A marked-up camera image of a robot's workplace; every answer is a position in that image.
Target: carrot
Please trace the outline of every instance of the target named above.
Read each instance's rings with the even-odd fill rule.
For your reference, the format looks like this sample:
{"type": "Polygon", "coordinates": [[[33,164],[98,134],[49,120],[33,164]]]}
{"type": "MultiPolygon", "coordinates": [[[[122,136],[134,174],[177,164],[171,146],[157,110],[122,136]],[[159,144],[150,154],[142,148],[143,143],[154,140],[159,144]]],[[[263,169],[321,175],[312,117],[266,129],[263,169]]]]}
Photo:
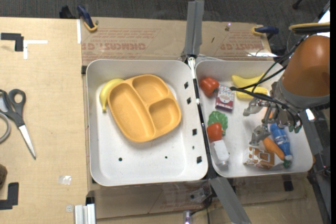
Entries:
{"type": "Polygon", "coordinates": [[[263,143],[267,151],[274,152],[282,161],[285,159],[285,154],[271,138],[266,137],[263,143]]]}

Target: tomato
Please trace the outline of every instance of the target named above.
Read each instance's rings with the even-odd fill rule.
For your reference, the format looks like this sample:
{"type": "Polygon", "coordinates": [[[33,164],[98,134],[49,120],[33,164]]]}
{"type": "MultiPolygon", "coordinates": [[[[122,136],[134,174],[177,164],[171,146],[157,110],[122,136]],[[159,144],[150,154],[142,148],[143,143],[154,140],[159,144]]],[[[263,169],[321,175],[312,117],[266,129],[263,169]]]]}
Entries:
{"type": "Polygon", "coordinates": [[[211,142],[222,139],[222,125],[219,122],[209,125],[206,132],[211,142]]]}
{"type": "Polygon", "coordinates": [[[206,96],[211,97],[218,92],[219,82],[212,77],[206,77],[201,80],[199,86],[206,96]]]}

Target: table surface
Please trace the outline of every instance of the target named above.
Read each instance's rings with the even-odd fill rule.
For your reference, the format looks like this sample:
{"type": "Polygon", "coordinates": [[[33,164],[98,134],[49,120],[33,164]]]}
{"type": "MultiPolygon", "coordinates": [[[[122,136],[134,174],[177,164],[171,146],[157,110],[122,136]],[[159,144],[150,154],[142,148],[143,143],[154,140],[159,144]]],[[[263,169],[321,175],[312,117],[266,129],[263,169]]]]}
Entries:
{"type": "MultiPolygon", "coordinates": [[[[0,163],[8,170],[0,200],[7,199],[7,185],[13,182],[19,183],[19,198],[18,205],[11,210],[0,210],[3,224],[73,223],[73,213],[67,211],[67,206],[85,204],[88,193],[85,102],[77,22],[0,17],[2,33],[20,33],[25,40],[47,40],[47,44],[28,44],[28,59],[24,59],[22,52],[14,51],[14,41],[0,40],[0,88],[7,92],[14,88],[26,92],[24,120],[36,152],[34,160],[12,123],[9,138],[0,144],[0,163]],[[60,182],[61,176],[71,176],[70,184],[60,182]]],[[[307,179],[299,176],[293,182],[296,191],[275,191],[273,186],[268,192],[268,200],[272,202],[256,205],[244,200],[251,196],[248,189],[239,189],[237,195],[252,223],[269,219],[273,223],[322,223],[307,179]]],[[[225,210],[216,202],[208,212],[211,223],[229,222],[225,210]]],[[[194,218],[197,223],[208,223],[206,210],[194,218]]],[[[174,212],[102,219],[97,223],[178,223],[181,220],[182,213],[174,212]]]]}

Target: orange divided plate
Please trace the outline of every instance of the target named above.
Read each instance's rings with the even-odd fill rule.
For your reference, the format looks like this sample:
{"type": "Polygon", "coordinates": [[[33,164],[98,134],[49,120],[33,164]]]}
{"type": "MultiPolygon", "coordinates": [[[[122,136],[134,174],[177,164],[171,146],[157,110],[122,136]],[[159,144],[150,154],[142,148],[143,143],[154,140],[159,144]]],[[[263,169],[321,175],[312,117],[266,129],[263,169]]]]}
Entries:
{"type": "Polygon", "coordinates": [[[152,74],[136,76],[114,86],[108,94],[111,113],[130,140],[146,142],[178,126],[180,107],[166,83],[152,74]]]}

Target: toy banana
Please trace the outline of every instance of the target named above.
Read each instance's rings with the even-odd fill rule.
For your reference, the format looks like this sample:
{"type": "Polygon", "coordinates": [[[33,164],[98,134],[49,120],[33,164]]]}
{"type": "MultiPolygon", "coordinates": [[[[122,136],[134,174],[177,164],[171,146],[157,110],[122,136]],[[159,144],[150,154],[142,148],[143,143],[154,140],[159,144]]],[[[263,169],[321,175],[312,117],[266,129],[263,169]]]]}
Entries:
{"type": "MultiPolygon", "coordinates": [[[[245,90],[250,92],[252,89],[253,89],[253,87],[245,89],[245,90]]],[[[267,89],[264,88],[264,87],[256,87],[254,89],[254,93],[268,94],[267,89]]],[[[245,99],[245,100],[247,100],[247,99],[252,99],[253,98],[252,95],[249,95],[249,94],[244,93],[244,92],[236,92],[236,95],[237,95],[237,98],[239,98],[239,99],[245,99]]]]}
{"type": "Polygon", "coordinates": [[[103,112],[106,112],[107,95],[109,94],[110,89],[121,81],[124,81],[124,80],[123,79],[112,79],[109,82],[107,82],[104,85],[104,87],[101,89],[100,94],[99,94],[99,100],[103,107],[103,112]]]}
{"type": "Polygon", "coordinates": [[[233,81],[233,83],[236,87],[241,88],[241,87],[245,87],[245,86],[257,83],[263,75],[264,74],[261,74],[258,77],[254,77],[254,78],[250,78],[250,79],[245,79],[245,78],[242,78],[242,77],[237,76],[237,75],[232,75],[231,79],[232,79],[232,81],[233,81]]]}

